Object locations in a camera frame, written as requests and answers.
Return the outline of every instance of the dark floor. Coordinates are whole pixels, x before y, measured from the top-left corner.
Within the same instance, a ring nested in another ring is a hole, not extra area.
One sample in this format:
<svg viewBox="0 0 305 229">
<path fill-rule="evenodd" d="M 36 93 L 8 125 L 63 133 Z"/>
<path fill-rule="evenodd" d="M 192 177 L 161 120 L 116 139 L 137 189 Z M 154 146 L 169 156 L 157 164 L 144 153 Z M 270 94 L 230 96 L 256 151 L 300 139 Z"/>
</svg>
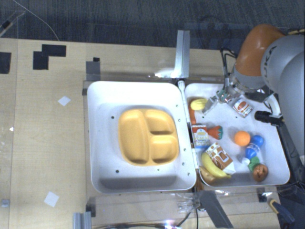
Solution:
<svg viewBox="0 0 305 229">
<path fill-rule="evenodd" d="M 269 23 L 304 27 L 305 0 L 16 0 L 46 21 L 61 41 L 174 47 L 177 30 L 191 31 L 192 48 L 238 51 L 249 30 Z M 25 10 L 0 0 L 0 22 Z M 56 40 L 29 12 L 5 37 Z"/>
</svg>

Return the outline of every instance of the wooden surface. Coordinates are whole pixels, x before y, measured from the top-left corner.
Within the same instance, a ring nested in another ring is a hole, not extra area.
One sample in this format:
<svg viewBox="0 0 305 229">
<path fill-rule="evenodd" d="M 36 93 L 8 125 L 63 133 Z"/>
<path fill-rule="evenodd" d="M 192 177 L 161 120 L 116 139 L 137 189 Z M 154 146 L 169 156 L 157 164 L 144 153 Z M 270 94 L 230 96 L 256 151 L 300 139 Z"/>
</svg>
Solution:
<svg viewBox="0 0 305 229">
<path fill-rule="evenodd" d="M 7 39 L 0 42 L 1 52 L 2 45 L 9 48 L 13 44 Z M 67 55 L 50 57 L 48 71 L 33 70 L 33 51 L 41 51 L 43 43 L 66 45 Z M 17 45 L 9 228 L 71 229 L 73 212 L 84 212 L 87 202 L 82 96 L 86 61 L 99 57 L 102 73 L 152 74 L 161 68 L 174 66 L 175 49 L 30 40 L 18 40 Z M 191 50 L 190 71 L 193 74 L 221 76 L 219 52 Z M 63 96 L 71 99 L 66 106 L 57 102 Z M 44 203 L 49 191 L 59 196 L 55 207 Z M 219 198 L 234 227 L 278 228 L 276 214 L 266 203 L 258 203 L 253 189 L 249 194 L 238 195 L 235 199 L 231 196 Z M 150 206 L 176 209 L 160 203 L 162 201 Z M 124 204 L 110 206 L 112 219 L 120 221 L 120 215 L 126 211 Z M 8 214 L 0 211 L 1 216 L 7 218 Z M 194 214 L 185 221 L 183 228 L 195 228 L 196 222 L 192 217 Z M 199 228 L 214 228 L 206 212 L 202 212 L 200 217 Z"/>
</svg>

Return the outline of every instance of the wooden table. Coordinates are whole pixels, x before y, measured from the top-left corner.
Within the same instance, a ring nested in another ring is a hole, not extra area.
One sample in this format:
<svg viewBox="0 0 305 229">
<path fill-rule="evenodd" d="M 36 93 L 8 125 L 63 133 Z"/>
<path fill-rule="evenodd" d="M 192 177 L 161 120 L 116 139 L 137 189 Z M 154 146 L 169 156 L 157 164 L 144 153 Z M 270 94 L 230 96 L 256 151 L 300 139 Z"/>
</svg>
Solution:
<svg viewBox="0 0 305 229">
<path fill-rule="evenodd" d="M 66 45 L 66 57 L 49 57 L 49 70 L 33 70 L 33 52 L 41 51 L 42 44 Z M 72 228 L 73 213 L 83 213 L 87 202 L 82 96 L 86 61 L 100 58 L 102 74 L 153 75 L 174 66 L 175 48 L 0 39 L 0 52 L 12 53 L 10 73 L 0 74 L 0 141 L 6 143 L 0 153 L 0 199 L 10 198 L 10 206 L 0 208 L 0 228 Z M 191 50 L 190 71 L 222 76 L 220 53 Z M 71 100 L 66 106 L 58 103 L 64 96 Z M 278 200 L 276 189 L 268 189 Z M 44 203 L 49 191 L 59 196 L 55 207 Z M 255 189 L 235 197 L 231 192 L 220 202 L 235 228 L 279 228 L 276 214 L 258 202 Z M 113 207 L 114 219 L 123 206 Z M 214 228 L 206 212 L 199 216 L 200 228 Z M 192 214 L 183 228 L 195 224 Z"/>
</svg>

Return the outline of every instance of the orange ball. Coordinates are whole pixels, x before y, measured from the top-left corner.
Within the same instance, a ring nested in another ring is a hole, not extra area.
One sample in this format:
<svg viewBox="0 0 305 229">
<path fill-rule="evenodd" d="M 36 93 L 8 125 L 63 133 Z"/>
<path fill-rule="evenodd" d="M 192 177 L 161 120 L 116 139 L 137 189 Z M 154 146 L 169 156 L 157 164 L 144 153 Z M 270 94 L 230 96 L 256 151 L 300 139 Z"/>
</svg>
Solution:
<svg viewBox="0 0 305 229">
<path fill-rule="evenodd" d="M 239 146 L 247 146 L 250 142 L 250 134 L 245 131 L 236 132 L 234 142 Z"/>
</svg>

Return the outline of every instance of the chocolate milk carton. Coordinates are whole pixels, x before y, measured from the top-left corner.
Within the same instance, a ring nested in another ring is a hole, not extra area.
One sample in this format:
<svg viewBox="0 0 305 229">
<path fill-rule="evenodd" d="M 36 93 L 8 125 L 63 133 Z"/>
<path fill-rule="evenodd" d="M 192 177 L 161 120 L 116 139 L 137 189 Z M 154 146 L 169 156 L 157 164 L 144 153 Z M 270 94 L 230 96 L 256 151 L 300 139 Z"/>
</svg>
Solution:
<svg viewBox="0 0 305 229">
<path fill-rule="evenodd" d="M 218 168 L 223 170 L 225 173 L 232 175 L 236 172 L 233 160 L 217 142 L 209 146 L 206 153 L 211 157 L 214 164 L 216 164 Z"/>
</svg>

